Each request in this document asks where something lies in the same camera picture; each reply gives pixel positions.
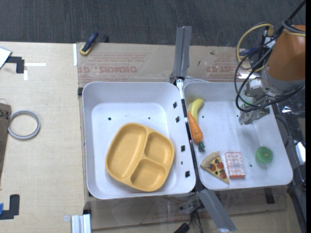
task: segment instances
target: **toy carrot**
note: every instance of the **toy carrot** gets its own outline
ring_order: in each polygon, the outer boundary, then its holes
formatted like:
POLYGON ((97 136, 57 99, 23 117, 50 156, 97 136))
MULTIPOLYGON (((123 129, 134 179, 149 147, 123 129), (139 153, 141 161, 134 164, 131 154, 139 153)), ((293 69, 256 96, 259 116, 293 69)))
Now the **toy carrot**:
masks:
POLYGON ((199 145, 199 149, 205 148, 203 144, 203 133, 199 127, 199 124, 194 119, 193 115, 188 111, 188 120, 192 138, 195 143, 199 145))

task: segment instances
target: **toy pizza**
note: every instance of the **toy pizza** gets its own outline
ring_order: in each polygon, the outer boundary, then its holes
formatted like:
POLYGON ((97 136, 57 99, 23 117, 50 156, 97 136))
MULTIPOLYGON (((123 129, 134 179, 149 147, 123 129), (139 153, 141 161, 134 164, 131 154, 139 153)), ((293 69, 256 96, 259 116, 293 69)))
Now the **toy pizza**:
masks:
POLYGON ((225 172, 225 167, 218 151, 213 152, 205 157, 200 164, 200 167, 209 172, 210 174, 214 175, 218 179, 222 180, 223 182, 229 184, 229 179, 225 172))

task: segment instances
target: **table surface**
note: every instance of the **table surface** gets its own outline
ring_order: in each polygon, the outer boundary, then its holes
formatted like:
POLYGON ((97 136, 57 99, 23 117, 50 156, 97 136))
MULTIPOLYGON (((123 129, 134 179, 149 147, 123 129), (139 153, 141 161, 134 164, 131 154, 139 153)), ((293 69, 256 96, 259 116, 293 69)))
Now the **table surface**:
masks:
MULTIPOLYGON (((27 141, 8 136, 0 202, 9 209, 12 194, 20 195, 19 215, 0 220, 1 232, 70 232, 66 215, 81 215, 85 205, 83 153, 77 67, 72 44, 0 42, 25 63, 46 63, 27 67, 28 80, 6 63, 0 71, 0 99, 12 106, 12 113, 31 110, 41 121, 39 134, 27 141)), ((20 116, 12 128, 30 133, 35 122, 20 116)), ((232 216, 238 232, 297 232, 299 224, 291 198, 286 194, 285 209, 266 213, 232 216)), ((201 219, 204 232, 219 232, 210 218, 201 219)), ((95 232, 174 232, 181 222, 129 226, 95 232)), ((198 232, 191 225, 189 232, 198 232)))

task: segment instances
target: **green ball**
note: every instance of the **green ball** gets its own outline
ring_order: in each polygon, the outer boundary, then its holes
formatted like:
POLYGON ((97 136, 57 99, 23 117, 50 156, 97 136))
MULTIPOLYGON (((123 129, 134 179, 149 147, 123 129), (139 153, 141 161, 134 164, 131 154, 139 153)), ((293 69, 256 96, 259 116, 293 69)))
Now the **green ball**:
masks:
POLYGON ((260 147, 256 151, 256 161, 262 164, 268 164, 272 161, 272 151, 266 147, 260 147))

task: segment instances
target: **yellow divided plate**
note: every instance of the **yellow divided plate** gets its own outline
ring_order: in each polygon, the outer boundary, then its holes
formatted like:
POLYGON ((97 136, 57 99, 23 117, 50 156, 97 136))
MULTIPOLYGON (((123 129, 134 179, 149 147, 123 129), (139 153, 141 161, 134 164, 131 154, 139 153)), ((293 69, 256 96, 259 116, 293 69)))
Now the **yellow divided plate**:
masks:
POLYGON ((174 160, 169 138, 138 123, 123 125, 109 147, 105 165, 117 181, 153 192, 166 181, 174 160))

